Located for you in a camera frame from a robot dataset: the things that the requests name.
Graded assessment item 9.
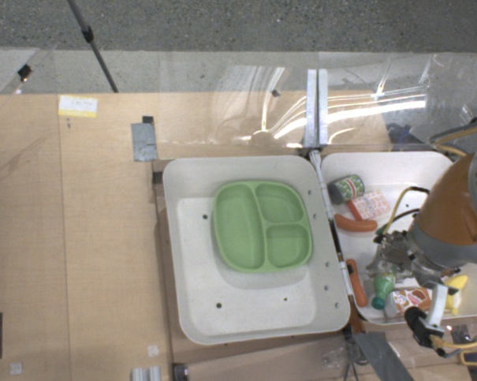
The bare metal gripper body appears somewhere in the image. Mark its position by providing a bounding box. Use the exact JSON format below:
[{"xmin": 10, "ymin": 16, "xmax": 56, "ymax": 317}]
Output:
[{"xmin": 373, "ymin": 226, "xmax": 461, "ymax": 289}]

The green bottle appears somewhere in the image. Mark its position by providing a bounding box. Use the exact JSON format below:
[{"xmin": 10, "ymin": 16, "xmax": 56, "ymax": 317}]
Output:
[{"xmin": 369, "ymin": 269, "xmax": 399, "ymax": 312}]

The white and brown printed carton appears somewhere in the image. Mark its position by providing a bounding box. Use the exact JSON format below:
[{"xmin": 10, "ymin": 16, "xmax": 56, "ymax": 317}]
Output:
[{"xmin": 383, "ymin": 286, "xmax": 434, "ymax": 319}]

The pink patterned carton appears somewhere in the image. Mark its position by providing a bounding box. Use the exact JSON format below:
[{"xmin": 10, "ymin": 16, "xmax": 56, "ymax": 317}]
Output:
[{"xmin": 351, "ymin": 189, "xmax": 392, "ymax": 222}]

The orange carrot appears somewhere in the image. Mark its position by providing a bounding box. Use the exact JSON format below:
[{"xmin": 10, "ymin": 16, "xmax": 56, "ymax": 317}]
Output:
[{"xmin": 347, "ymin": 200, "xmax": 364, "ymax": 222}]

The yellow banana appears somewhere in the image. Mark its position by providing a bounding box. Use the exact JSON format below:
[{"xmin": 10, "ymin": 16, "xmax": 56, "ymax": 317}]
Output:
[{"xmin": 442, "ymin": 274, "xmax": 471, "ymax": 316}]

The white plastic tray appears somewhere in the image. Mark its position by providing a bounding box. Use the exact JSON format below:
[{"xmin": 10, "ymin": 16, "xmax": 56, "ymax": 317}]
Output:
[
  {"xmin": 319, "ymin": 146, "xmax": 477, "ymax": 329},
  {"xmin": 161, "ymin": 151, "xmax": 353, "ymax": 348}
]

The green and white can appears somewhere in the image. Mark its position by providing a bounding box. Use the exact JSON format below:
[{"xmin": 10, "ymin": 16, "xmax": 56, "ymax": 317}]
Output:
[{"xmin": 326, "ymin": 174, "xmax": 367, "ymax": 207}]

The green divided plate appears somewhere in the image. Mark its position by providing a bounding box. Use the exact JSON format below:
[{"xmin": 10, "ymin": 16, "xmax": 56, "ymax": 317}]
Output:
[{"xmin": 210, "ymin": 177, "xmax": 315, "ymax": 276}]

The black cylinder on white bracket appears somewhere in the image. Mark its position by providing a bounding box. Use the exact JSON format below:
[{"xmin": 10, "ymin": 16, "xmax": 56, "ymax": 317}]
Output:
[{"xmin": 402, "ymin": 280, "xmax": 452, "ymax": 348}]

